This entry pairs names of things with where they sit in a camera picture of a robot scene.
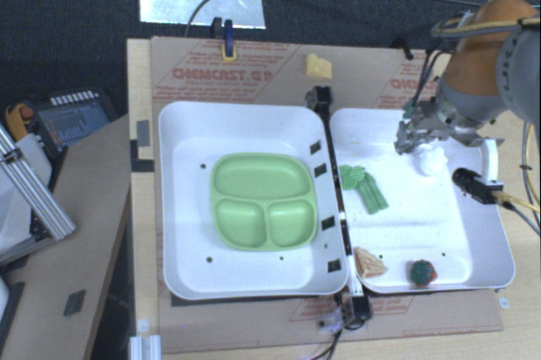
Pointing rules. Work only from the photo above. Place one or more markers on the green divided plate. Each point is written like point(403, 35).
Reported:
point(262, 202)

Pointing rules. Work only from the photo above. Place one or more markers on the red and green toy strawberry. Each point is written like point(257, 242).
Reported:
point(422, 273)

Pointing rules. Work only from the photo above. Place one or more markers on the brown cardboard board red print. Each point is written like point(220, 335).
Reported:
point(262, 62)

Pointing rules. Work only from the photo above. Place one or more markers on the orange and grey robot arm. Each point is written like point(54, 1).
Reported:
point(477, 54)

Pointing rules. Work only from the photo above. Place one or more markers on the black cylinder on white bracket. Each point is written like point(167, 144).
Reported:
point(473, 183)

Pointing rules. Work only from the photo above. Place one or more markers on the yellow toy cheese wedge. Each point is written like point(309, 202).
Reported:
point(318, 66)

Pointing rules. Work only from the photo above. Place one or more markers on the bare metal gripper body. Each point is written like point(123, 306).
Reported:
point(439, 126)

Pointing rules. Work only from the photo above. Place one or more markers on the white toy cauliflower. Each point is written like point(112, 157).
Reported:
point(432, 162)

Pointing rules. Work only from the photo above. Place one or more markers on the green toy broccoli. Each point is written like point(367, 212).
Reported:
point(367, 189)

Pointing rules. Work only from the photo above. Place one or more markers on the white plastic tray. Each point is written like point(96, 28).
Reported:
point(190, 198)
point(422, 223)

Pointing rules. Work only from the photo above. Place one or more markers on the toy pizza slice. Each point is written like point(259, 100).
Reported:
point(368, 264)

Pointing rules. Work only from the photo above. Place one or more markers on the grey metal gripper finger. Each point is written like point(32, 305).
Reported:
point(402, 138)
point(420, 139)

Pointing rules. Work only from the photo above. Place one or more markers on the thin black and white rod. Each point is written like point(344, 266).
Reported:
point(338, 189)

